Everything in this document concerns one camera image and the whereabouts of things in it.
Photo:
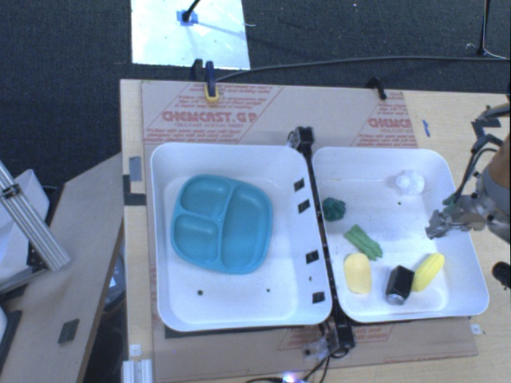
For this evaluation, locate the green pea pods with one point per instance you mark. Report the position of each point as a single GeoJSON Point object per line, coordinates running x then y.
{"type": "Point", "coordinates": [363, 242]}

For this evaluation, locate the white toy garlic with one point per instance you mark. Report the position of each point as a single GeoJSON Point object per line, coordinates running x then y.
{"type": "Point", "coordinates": [409, 182]}

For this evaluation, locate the white plastic tray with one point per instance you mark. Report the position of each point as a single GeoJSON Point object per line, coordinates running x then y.
{"type": "Point", "coordinates": [403, 230]}
{"type": "Point", "coordinates": [239, 297]}

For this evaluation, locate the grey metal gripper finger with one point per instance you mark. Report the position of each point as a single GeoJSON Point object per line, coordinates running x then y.
{"type": "Point", "coordinates": [434, 230]}
{"type": "Point", "coordinates": [439, 216]}

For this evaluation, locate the green broccoli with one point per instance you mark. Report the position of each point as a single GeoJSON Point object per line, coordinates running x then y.
{"type": "Point", "coordinates": [333, 209]}

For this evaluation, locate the smooth yellow toy vegetable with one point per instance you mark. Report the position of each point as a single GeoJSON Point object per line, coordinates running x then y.
{"type": "Point", "coordinates": [357, 273]}

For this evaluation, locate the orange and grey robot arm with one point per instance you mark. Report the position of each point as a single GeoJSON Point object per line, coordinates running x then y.
{"type": "Point", "coordinates": [501, 174]}

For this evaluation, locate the blue divided plate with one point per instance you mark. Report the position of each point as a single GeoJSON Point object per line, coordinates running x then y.
{"type": "Point", "coordinates": [239, 230]}

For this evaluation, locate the black can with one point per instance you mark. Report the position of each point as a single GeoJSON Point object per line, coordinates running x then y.
{"type": "Point", "coordinates": [400, 283]}

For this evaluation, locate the thin black and white rod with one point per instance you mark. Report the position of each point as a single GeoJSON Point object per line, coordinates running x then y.
{"type": "Point", "coordinates": [322, 230]}

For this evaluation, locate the yellow corn cob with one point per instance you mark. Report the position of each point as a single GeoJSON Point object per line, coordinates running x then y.
{"type": "Point", "coordinates": [428, 271]}

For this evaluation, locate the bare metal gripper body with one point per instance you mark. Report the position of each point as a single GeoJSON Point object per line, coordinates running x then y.
{"type": "Point", "coordinates": [469, 212]}

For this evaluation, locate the brown cardboard board red print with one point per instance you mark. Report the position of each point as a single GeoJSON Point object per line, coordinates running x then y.
{"type": "Point", "coordinates": [247, 114]}

